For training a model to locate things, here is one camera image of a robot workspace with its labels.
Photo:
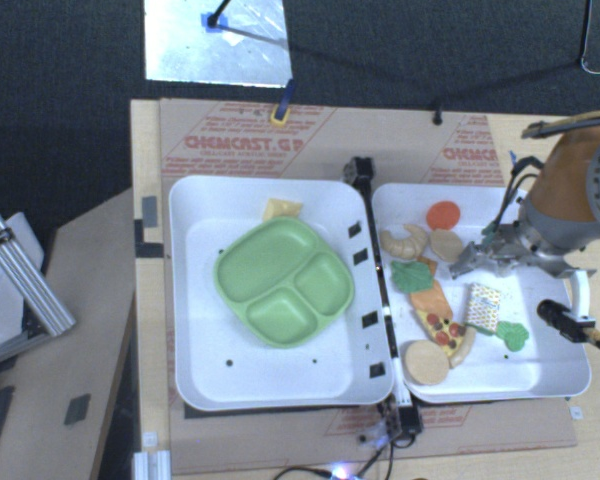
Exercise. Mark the green divided plate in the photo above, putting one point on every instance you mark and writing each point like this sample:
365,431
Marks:
265,268

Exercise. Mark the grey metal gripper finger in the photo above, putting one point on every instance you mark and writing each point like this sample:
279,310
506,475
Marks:
462,268
472,252

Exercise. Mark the white plastic tray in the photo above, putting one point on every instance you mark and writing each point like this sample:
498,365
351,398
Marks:
540,363
280,373

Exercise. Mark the yellow cheese wedge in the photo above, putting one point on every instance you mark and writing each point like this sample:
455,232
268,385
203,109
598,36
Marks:
281,208

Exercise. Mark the orange carrot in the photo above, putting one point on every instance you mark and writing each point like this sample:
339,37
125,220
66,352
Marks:
432,303

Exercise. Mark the green broccoli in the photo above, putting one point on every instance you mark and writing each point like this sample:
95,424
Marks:
514,335

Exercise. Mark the beige round biscuit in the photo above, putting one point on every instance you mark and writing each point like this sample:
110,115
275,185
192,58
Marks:
446,245

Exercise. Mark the tan croissant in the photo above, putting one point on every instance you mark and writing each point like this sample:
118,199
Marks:
402,245

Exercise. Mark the orange round slice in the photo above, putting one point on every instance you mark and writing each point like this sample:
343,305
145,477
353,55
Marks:
443,214

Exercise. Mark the white packet with dotted print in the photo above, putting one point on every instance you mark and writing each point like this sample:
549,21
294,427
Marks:
484,307

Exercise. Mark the brown cardboard board red print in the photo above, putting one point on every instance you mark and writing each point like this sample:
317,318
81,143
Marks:
260,133

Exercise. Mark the thin black and white rod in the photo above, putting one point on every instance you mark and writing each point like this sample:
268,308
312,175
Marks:
380,278

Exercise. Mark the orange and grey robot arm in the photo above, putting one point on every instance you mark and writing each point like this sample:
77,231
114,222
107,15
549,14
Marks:
562,183

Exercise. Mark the tan round bread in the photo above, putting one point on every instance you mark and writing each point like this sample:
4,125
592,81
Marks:
425,364

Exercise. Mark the black cylinder on white bracket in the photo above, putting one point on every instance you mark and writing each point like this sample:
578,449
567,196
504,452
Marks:
560,315

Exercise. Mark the pizza slice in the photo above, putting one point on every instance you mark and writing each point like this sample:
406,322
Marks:
445,335

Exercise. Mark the green lettuce leaf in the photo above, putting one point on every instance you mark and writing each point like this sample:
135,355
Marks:
412,275

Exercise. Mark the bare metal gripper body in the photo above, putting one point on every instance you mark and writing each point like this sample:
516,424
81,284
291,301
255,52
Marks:
515,254

